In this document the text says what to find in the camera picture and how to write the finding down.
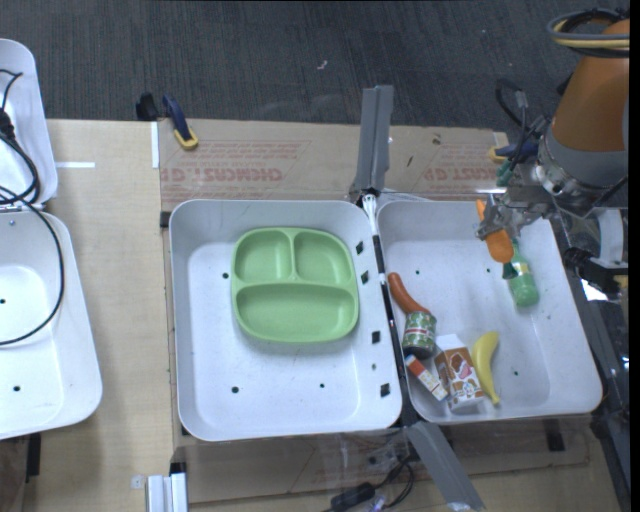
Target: toy banana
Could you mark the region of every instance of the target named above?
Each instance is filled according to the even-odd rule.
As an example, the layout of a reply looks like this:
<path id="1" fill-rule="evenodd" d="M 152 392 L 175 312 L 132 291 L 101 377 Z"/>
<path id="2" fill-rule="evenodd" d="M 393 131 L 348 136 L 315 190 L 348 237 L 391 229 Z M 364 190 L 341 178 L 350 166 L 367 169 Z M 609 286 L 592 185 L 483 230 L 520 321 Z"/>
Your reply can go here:
<path id="1" fill-rule="evenodd" d="M 480 336 L 471 347 L 471 359 L 478 373 L 480 387 L 491 398 L 491 403 L 496 405 L 500 397 L 493 387 L 493 373 L 491 372 L 491 358 L 498 346 L 498 332 L 489 331 Z"/>

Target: green bottle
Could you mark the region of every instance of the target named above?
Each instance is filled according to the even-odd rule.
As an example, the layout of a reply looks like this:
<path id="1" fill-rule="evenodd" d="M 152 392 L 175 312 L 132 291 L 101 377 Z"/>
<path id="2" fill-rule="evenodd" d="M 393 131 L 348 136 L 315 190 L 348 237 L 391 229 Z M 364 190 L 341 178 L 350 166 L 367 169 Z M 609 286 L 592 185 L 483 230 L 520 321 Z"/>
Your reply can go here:
<path id="1" fill-rule="evenodd" d="M 517 272 L 516 277 L 509 279 L 509 289 L 517 306 L 533 306 L 540 300 L 538 288 L 533 280 L 533 274 L 529 268 L 529 262 L 520 254 L 520 247 L 516 239 L 513 243 L 513 258 L 511 265 Z"/>

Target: black fabric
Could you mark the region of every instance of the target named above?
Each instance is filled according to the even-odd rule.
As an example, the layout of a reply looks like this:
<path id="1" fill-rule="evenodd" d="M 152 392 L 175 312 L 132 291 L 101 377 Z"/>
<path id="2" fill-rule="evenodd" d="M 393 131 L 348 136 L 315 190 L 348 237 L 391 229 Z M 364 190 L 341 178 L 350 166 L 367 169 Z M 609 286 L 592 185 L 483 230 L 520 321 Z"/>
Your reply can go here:
<path id="1" fill-rule="evenodd" d="M 143 92 L 194 118 L 360 122 L 362 89 L 395 87 L 393 124 L 518 129 L 498 78 L 551 114 L 579 58 L 545 25 L 621 0 L 0 2 L 0 37 L 26 45 L 49 118 L 135 120 Z"/>

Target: can lid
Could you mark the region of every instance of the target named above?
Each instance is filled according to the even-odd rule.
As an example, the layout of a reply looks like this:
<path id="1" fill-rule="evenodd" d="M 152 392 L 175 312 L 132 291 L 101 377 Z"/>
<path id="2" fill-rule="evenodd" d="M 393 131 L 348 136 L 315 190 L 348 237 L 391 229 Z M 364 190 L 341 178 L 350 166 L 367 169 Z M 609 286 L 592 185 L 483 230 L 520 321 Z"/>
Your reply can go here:
<path id="1" fill-rule="evenodd" d="M 58 176 L 35 59 L 23 44 L 0 39 L 0 69 L 6 70 L 0 72 L 0 107 L 4 105 L 15 129 L 16 141 L 33 162 L 40 185 L 38 197 L 30 194 L 27 199 L 42 204 L 55 196 Z M 8 144 L 0 142 L 0 185 L 20 194 L 32 180 L 25 159 Z"/>

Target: tin can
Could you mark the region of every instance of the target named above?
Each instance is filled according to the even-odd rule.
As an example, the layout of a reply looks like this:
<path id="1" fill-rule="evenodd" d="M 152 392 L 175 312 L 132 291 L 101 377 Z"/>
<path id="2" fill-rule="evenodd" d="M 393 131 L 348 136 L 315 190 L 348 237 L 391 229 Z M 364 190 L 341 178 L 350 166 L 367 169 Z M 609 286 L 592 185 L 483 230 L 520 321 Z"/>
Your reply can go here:
<path id="1" fill-rule="evenodd" d="M 402 351 L 418 359 L 426 359 L 435 353 L 436 318 L 431 313 L 414 311 L 407 314 L 402 336 Z"/>

